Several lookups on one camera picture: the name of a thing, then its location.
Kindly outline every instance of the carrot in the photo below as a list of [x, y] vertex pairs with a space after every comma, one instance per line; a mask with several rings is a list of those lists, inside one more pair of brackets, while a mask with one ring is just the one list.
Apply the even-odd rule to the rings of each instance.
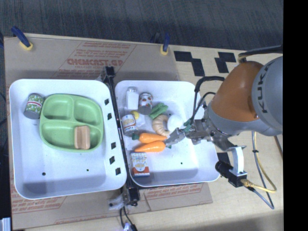
[[154, 141], [164, 141], [167, 137], [155, 133], [141, 133], [140, 135], [133, 133], [132, 139], [147, 144]]
[[135, 152], [162, 152], [165, 147], [166, 145], [164, 142], [154, 141], [138, 147], [137, 149], [135, 149]]

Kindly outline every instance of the green plate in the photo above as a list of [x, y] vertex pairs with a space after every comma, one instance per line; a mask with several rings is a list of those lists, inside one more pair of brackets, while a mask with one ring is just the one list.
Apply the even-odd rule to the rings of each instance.
[[[76, 149], [75, 127], [90, 128], [90, 148]], [[69, 94], [54, 94], [43, 103], [39, 132], [48, 146], [68, 151], [92, 151], [103, 141], [103, 113], [93, 100]]]

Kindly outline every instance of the small box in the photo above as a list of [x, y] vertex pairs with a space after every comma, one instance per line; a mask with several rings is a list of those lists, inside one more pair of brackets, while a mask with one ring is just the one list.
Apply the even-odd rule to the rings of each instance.
[[131, 153], [130, 159], [133, 177], [150, 175], [146, 153]]

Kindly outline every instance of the white tray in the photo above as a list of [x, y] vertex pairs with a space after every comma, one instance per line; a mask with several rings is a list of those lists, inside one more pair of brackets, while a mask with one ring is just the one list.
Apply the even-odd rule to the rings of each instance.
[[[43, 97], [55, 93], [74, 94], [96, 101], [104, 119], [101, 145], [91, 152], [81, 153], [47, 146], [40, 138], [39, 120], [31, 120], [23, 114], [31, 93]], [[96, 80], [21, 79], [10, 86], [9, 94], [14, 180], [21, 196], [39, 199], [114, 190], [125, 184], [127, 172], [112, 100], [105, 84]]]
[[[193, 99], [195, 86], [183, 81], [145, 81], [124, 80], [115, 87], [116, 102], [120, 117], [126, 115], [125, 108], [126, 91], [128, 87], [137, 87], [138, 92], [147, 91], [153, 95], [154, 105], [164, 103], [168, 105], [166, 115], [178, 114], [183, 121], [187, 121], [193, 112]], [[199, 109], [196, 119], [203, 117], [204, 110]], [[146, 124], [140, 127], [140, 132], [152, 132], [152, 120], [146, 117]], [[129, 155], [140, 145], [139, 141], [133, 141], [124, 136], [127, 160], [131, 175]], [[216, 149], [211, 142], [202, 141], [193, 145], [190, 139], [166, 148], [160, 153], [147, 153], [150, 169], [149, 177], [132, 177], [135, 183], [142, 187], [167, 186], [214, 181], [219, 177], [215, 170], [218, 161]]]

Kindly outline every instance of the can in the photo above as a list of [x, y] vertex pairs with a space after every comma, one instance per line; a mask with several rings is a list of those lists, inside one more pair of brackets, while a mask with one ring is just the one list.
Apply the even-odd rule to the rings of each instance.
[[122, 126], [124, 135], [131, 137], [133, 133], [138, 132], [134, 115], [128, 114], [122, 117]]
[[39, 119], [44, 98], [37, 93], [32, 93], [28, 97], [24, 115], [30, 119]]
[[153, 96], [148, 92], [143, 92], [139, 96], [138, 112], [149, 115], [152, 112]]

